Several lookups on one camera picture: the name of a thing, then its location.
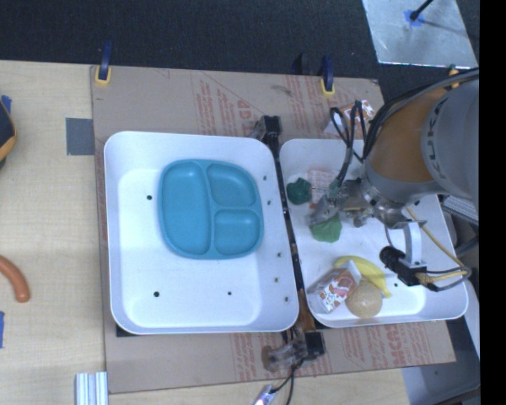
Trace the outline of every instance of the blue divided plate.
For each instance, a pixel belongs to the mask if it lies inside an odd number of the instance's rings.
[[[183,257],[244,257],[264,232],[259,191],[238,165],[177,160],[159,180],[159,223],[165,242]]]

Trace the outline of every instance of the banana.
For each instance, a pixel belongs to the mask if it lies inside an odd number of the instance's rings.
[[[382,270],[375,266],[371,261],[366,260],[360,256],[342,256],[338,258],[334,264],[334,267],[340,267],[345,262],[353,260],[359,272],[362,276],[366,277],[366,279],[375,285],[378,289],[380,289],[385,297],[391,297],[391,292],[388,291],[388,287],[386,286],[386,276],[382,272]]]

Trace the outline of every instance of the wooden table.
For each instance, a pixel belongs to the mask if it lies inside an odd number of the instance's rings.
[[[0,171],[0,254],[30,282],[18,303],[0,273],[0,404],[75,403],[105,370],[94,156],[68,155],[66,119],[91,118],[89,65],[0,61],[19,141]],[[265,381],[109,396],[111,404],[244,404]],[[284,403],[286,392],[274,401]],[[401,370],[299,378],[293,405],[408,403]]]

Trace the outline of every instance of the orange sausage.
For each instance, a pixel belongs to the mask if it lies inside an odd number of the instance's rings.
[[[0,272],[9,279],[9,282],[13,285],[13,291],[15,293],[15,299],[24,303],[30,300],[30,290],[26,279],[20,270],[9,261],[5,256],[0,255]]]

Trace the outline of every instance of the cardboard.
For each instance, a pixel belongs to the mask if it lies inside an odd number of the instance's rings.
[[[113,67],[110,82],[99,84],[96,68],[90,76],[110,393],[287,376],[287,371],[269,372],[261,360],[265,347],[284,344],[281,333],[131,336],[116,328],[110,313],[103,147],[110,135],[125,130],[247,137],[264,115],[280,116],[281,145],[291,138],[334,138],[325,132],[330,107],[367,100],[378,110],[379,86],[373,80],[335,78],[336,93],[324,96],[318,77],[143,67]],[[322,335],[326,353],[306,362],[296,376],[455,360],[445,321],[323,329]]]

